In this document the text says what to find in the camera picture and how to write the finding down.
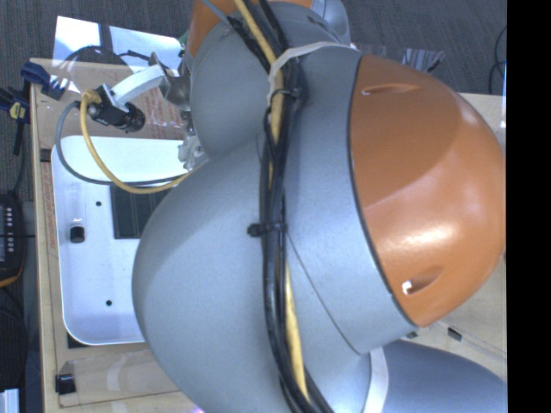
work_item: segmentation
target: multimeter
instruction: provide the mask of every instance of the multimeter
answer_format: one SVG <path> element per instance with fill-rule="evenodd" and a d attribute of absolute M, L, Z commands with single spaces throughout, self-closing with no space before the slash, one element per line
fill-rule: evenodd
<path fill-rule="evenodd" d="M 0 287 L 17 279 L 23 268 L 26 238 L 22 210 L 9 194 L 0 194 Z"/>

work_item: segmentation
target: gray carpet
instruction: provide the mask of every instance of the gray carpet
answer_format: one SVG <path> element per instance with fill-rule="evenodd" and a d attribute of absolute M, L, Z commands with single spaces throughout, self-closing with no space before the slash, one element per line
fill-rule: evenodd
<path fill-rule="evenodd" d="M 502 93 L 506 34 L 501 34 L 507 25 L 507 0 L 342 1 L 349 13 L 352 40 L 359 46 L 391 59 L 400 59 L 405 48 L 443 51 L 445 60 L 433 76 L 460 92 Z M 58 15 L 179 37 L 187 29 L 191 11 L 191 0 L 0 2 L 0 87 L 5 89 L 22 87 L 19 71 L 28 59 L 52 57 Z M 32 201 L 28 127 L 24 158 L 13 155 L 14 139 L 14 121 L 0 112 L 0 191 L 15 188 L 21 201 Z M 19 280 L 8 291 L 22 301 L 23 285 Z M 0 350 L 13 341 L 13 335 L 0 331 Z"/>

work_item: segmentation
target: white tray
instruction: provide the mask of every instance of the white tray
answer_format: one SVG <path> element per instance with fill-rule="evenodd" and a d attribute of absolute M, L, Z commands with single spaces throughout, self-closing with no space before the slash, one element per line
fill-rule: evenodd
<path fill-rule="evenodd" d="M 125 182 L 183 173 L 182 141 L 94 137 L 109 169 Z M 82 136 L 62 139 L 65 159 L 77 172 L 108 178 L 92 159 Z M 143 342 L 132 302 L 132 269 L 138 239 L 115 239 L 109 186 L 83 182 L 52 152 L 61 298 L 65 327 L 83 344 Z M 82 219 L 85 240 L 69 239 L 74 219 Z"/>

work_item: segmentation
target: gray cable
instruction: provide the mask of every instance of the gray cable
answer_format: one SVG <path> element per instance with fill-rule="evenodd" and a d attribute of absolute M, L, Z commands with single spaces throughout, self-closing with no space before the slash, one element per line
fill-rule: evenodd
<path fill-rule="evenodd" d="M 67 171 L 69 171 L 69 173 L 71 173 L 73 176 L 75 176 L 77 179 L 80 179 L 81 181 L 94 183 L 95 185 L 114 185 L 111 181 L 100 181 L 98 179 L 92 179 L 90 177 L 81 175 L 80 173 L 75 171 L 69 165 L 69 163 L 67 163 L 67 160 L 65 159 L 65 155 L 63 154 L 63 148 L 61 147 L 61 134 L 62 134 L 62 131 L 63 131 L 63 125 L 65 124 L 67 116 L 69 116 L 69 112 L 73 108 L 78 108 L 79 104 L 80 103 L 78 101 L 71 102 L 70 104 L 67 105 L 67 107 L 65 107 L 65 109 L 63 110 L 63 112 L 61 112 L 61 115 L 59 116 L 58 126 L 57 126 L 56 132 L 55 132 L 55 150 L 58 154 L 59 161 L 65 167 L 65 169 Z M 137 187 L 147 186 L 147 185 L 152 185 L 152 184 L 155 184 L 155 183 L 171 182 L 171 181 L 174 181 L 175 179 L 177 179 L 179 176 L 180 175 L 173 176 L 173 177 L 166 177 L 164 179 L 153 179 L 151 181 L 127 182 L 127 184 L 128 185 L 134 185 L 134 186 L 137 186 Z"/>
<path fill-rule="evenodd" d="M 214 14 L 220 18 L 220 20 L 226 25 L 228 26 L 229 28 L 232 27 L 232 25 L 230 24 L 230 22 L 227 20 L 227 17 L 226 17 L 226 14 L 224 14 L 220 8 L 216 7 L 214 5 L 213 2 L 211 2 L 210 0 L 201 0 L 202 3 L 207 6 L 210 10 L 212 10 L 214 12 Z"/>

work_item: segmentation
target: wooden table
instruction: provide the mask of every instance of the wooden table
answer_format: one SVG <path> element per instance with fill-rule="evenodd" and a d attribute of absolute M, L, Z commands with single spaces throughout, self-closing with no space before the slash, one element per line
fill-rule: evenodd
<path fill-rule="evenodd" d="M 51 60 L 35 59 L 50 73 Z M 78 90 L 96 88 L 102 83 L 115 85 L 129 75 L 121 66 L 75 64 L 67 75 Z M 502 99 L 500 96 L 464 95 L 496 130 Z M 60 101 L 31 90 L 31 125 L 33 140 L 34 204 L 36 218 L 38 294 L 40 301 L 40 346 L 45 412 L 170 412 L 191 413 L 194 404 L 183 395 L 164 373 L 144 343 L 69 347 L 61 309 L 61 287 L 56 241 L 55 208 L 49 153 L 53 148 L 55 127 L 61 111 L 79 100 L 76 91 L 68 91 Z M 145 112 L 148 124 L 129 138 L 179 139 L 181 119 L 175 108 L 162 100 L 157 91 L 144 94 L 135 102 Z M 65 135 L 80 134 L 77 120 L 68 120 Z M 90 124 L 93 135 L 116 135 L 113 127 Z M 486 317 L 492 319 L 490 333 Z M 488 285 L 457 312 L 443 320 L 464 334 L 474 334 L 482 348 L 470 348 L 438 329 L 428 329 L 413 341 L 423 342 L 474 359 L 506 379 L 505 263 L 501 262 Z M 488 354 L 484 345 L 495 348 Z M 56 377 L 72 380 L 76 390 L 60 394 Z"/>

